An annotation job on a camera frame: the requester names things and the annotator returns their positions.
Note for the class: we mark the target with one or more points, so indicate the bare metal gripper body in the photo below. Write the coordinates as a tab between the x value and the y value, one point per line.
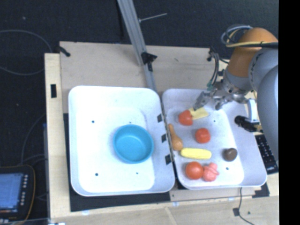
230	94

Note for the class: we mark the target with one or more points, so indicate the white plastic tray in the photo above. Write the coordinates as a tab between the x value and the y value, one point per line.
234	135
93	149

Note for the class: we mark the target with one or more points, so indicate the black keyboard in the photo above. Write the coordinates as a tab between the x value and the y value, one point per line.
266	152

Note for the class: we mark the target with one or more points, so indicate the yellow corn cob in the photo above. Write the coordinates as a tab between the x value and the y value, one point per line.
195	153

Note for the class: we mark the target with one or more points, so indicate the pale yellow toy wedge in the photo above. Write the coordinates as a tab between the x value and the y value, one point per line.
201	114

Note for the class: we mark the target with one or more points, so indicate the pale wood board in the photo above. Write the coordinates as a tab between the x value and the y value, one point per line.
105	67

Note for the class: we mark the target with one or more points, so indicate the orange-brown toy pear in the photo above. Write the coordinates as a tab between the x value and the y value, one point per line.
177	142

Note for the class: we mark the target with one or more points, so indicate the blue bowl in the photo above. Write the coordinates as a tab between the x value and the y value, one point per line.
133	144

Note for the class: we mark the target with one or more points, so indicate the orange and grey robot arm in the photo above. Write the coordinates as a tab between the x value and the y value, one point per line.
262	78

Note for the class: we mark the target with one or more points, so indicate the pink toy food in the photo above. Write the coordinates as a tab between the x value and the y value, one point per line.
210	172

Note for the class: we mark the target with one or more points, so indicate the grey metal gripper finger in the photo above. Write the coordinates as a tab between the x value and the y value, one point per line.
220	104
202	101

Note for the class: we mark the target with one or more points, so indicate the black cylinder on white bracket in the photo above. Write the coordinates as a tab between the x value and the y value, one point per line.
245	123

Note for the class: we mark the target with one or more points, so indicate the red tomato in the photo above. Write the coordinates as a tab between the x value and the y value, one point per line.
202	135
194	170
185	118

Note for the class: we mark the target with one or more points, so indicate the brown round toy food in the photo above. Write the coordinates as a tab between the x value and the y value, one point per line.
230	154

